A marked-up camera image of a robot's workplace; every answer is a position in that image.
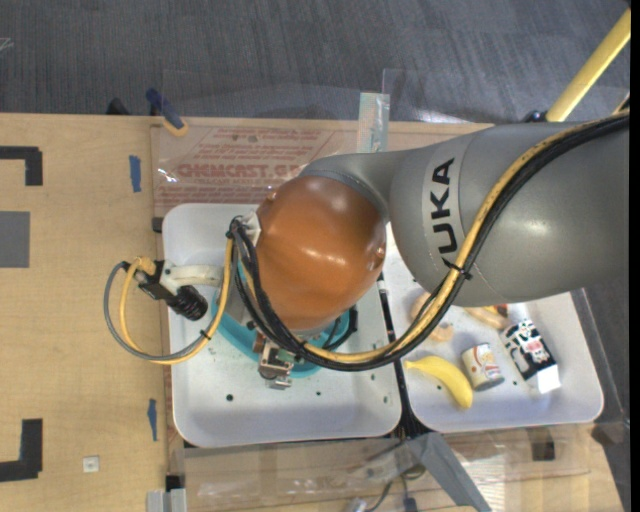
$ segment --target white tray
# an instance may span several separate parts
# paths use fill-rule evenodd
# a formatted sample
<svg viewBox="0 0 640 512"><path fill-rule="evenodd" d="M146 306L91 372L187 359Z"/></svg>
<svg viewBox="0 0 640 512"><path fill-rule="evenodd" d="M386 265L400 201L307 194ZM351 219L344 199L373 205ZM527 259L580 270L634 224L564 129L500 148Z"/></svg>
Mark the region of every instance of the white tray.
<svg viewBox="0 0 640 512"><path fill-rule="evenodd" d="M164 257L177 265L221 265L231 219L248 205L187 204L171 210L162 227ZM212 289L200 288L205 297ZM359 329L345 351L386 343L377 288L358 303ZM210 321L169 312L171 350L184 348ZM256 362L221 334L193 359L172 367L173 415L184 439L201 447L376 437L393 430L402 407L395 371L317 373L286 390L265 386Z"/></svg>
<svg viewBox="0 0 640 512"><path fill-rule="evenodd" d="M387 230L387 257L384 277L388 290L391 318L396 336L407 329L409 311L424 293L417 285L398 253L391 230ZM604 405L584 333L569 293L542 300L511 305L510 320L516 323L529 317L538 327L558 363L562 386L544 395L524 382L502 346L498 331L473 319L462 308L451 307L443 322L454 327L448 342L426 340L406 359L439 355L463 369L460 354L485 342L493 349L505 382L474 393L470 409L458 408L442 386L415 369L405 370L411 408L425 426L439 432L472 432L487 429L590 422Z"/></svg>

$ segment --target black tape mark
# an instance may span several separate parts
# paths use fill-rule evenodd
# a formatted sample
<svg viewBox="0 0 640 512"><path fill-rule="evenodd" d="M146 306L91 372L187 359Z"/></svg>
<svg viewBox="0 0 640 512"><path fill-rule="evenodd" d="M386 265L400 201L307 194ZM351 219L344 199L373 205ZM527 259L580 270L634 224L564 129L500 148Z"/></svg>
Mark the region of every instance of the black tape mark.
<svg viewBox="0 0 640 512"><path fill-rule="evenodd" d="M0 146L0 160L24 160L24 184L42 186L42 151L36 146Z"/></svg>
<svg viewBox="0 0 640 512"><path fill-rule="evenodd" d="M42 471L42 419L22 420L20 458L0 462L0 482L38 478Z"/></svg>

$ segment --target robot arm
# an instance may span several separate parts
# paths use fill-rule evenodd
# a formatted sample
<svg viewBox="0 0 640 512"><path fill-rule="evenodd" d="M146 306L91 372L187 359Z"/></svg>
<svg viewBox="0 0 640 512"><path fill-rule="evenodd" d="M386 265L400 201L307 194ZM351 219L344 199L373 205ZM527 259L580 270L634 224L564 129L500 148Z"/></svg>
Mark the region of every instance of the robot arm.
<svg viewBox="0 0 640 512"><path fill-rule="evenodd" d="M390 220L415 279L432 291L501 173L568 126L501 126L412 151L329 157L301 176L336 180L367 197ZM628 230L628 172L628 129L550 161L505 206L455 303L535 300L615 276Z"/></svg>
<svg viewBox="0 0 640 512"><path fill-rule="evenodd" d="M628 155L625 113L313 162L254 214L231 221L214 321L188 353L163 356L161 364L206 344L230 290L296 360L360 371L413 350L454 302L527 301L612 277L627 249ZM388 346L345 354L310 343L375 283L387 222L408 269L431 292L429 302ZM120 309L123 318L122 301ZM105 316L111 328L106 306Z"/></svg>

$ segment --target wooden table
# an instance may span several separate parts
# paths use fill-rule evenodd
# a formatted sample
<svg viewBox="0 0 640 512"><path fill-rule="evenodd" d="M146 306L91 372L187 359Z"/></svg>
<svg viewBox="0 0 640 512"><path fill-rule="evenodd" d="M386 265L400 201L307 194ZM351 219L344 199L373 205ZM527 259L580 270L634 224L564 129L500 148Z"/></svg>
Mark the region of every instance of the wooden table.
<svg viewBox="0 0 640 512"><path fill-rule="evenodd" d="M238 120L206 122L233 126ZM342 147L355 140L355 123L244 121L276 128L291 123L340 130ZM24 161L0 160L0 211L29 212L30 223L28 267L0 268L0 382L7 398L0 405L0 461L19 459L23 420L43 425L42 471L0 482L1 510L144 510L147 491L164 487L170 432L162 368L117 347L102 318L113 265L156 255L150 129L159 124L146 117L0 114L0 146L37 146L44 171L42 186L25 186ZM392 125L389 147L425 145L477 128L399 123ZM132 187L131 156L141 163L139 192ZM134 300L129 318L141 344L161 350L158 305ZM492 504L511 496L505 510L620 510L602 449L588 435L583 440L586 473L551 479L542 472L481 487L483 493ZM94 460L85 458L94 456L99 470L84 468L83 461ZM421 503L446 505L437 491L422 494ZM344 503L295 509L341 510Z"/></svg>

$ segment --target yellow cable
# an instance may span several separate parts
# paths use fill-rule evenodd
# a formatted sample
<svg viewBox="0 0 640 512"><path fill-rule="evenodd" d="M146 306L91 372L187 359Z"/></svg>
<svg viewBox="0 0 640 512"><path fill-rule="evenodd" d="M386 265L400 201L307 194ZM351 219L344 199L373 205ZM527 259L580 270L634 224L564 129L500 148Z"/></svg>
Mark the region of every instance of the yellow cable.
<svg viewBox="0 0 640 512"><path fill-rule="evenodd" d="M150 362L155 364L161 364L161 365L172 365L176 363L181 363L195 356L207 345L209 340L213 338L213 335L215 334L216 330L218 329L218 326L220 325L220 322L222 321L222 316L224 315L224 310L227 306L227 299L229 298L232 258L233 258L233 242L229 240L227 241L227 247L225 251L224 272L222 277L222 286L220 290L220 303L218 305L218 311L216 312L215 317L211 322L209 329L206 332L206 336L203 336L202 341L200 341L200 343L198 343L198 345L196 345L191 352L189 352L184 356L176 357L170 360L151 359L149 360ZM129 334L129 329L127 328L125 311L126 311L126 305L127 305L127 295L128 295L129 288L131 287L131 282L133 280L133 277L136 273L136 270L146 264L146 260L145 258L136 258L134 262L131 264L131 266L129 267L129 270L127 271L127 276L124 281L124 285L122 287L122 293L120 294L120 305L118 308L119 316L120 316L120 328L122 330L122 338L127 343L127 345L129 345L134 350L137 350L138 352L143 352L143 350L141 350L138 347L138 345L131 339L131 335Z"/></svg>
<svg viewBox="0 0 640 512"><path fill-rule="evenodd" d="M515 176L520 169L522 169L532 158L542 152L547 146L561 140L567 136L570 136L576 132L579 132L589 126L597 124L601 122L601 120L590 121L587 123L583 123L580 125L572 126L566 130L558 132L550 137L547 137L543 141L538 144L532 146L524 153L522 153L510 166L509 168L502 174L499 180L494 184L491 191L485 197L483 203L480 205L478 212L474 218L473 224L467 233L467 236L462 243L460 251L455 260L455 266L458 268L463 268L473 245L478 237L480 229L484 224L486 217L491 210L492 206L498 199L498 196L505 188L505 186L509 183L509 181ZM316 347L311 344L307 344L306 348L313 352L315 355L323 357L325 359L331 359L336 362L341 363L354 363L354 362L369 362L373 360L375 357L380 356L384 353L395 353L401 350L403 347L411 343L435 318L438 312L444 306L445 301L448 299L451 294L453 287L458 279L458 270L452 268L448 273L444 280L444 283L440 289L440 292L434 297L431 304L427 307L423 315L420 317L420 320L416 324L416 326L407 331L404 336L398 338L397 341L391 343L391 345L386 345L375 350L370 350L367 352L358 352L355 354L341 354L336 352L329 352L328 350L324 350L322 348Z"/></svg>
<svg viewBox="0 0 640 512"><path fill-rule="evenodd" d="M564 121L630 39L631 9L627 9L547 111L547 121Z"/></svg>
<svg viewBox="0 0 640 512"><path fill-rule="evenodd" d="M244 264L242 263L242 261L239 262L240 264L240 268L242 268L242 273L244 275L244 279L247 282L247 286L249 287L249 291L251 292L251 296L254 298L254 300L256 299L256 287L253 284L253 277L251 277L251 274L249 274L249 272L247 272L247 269L245 268Z"/></svg>

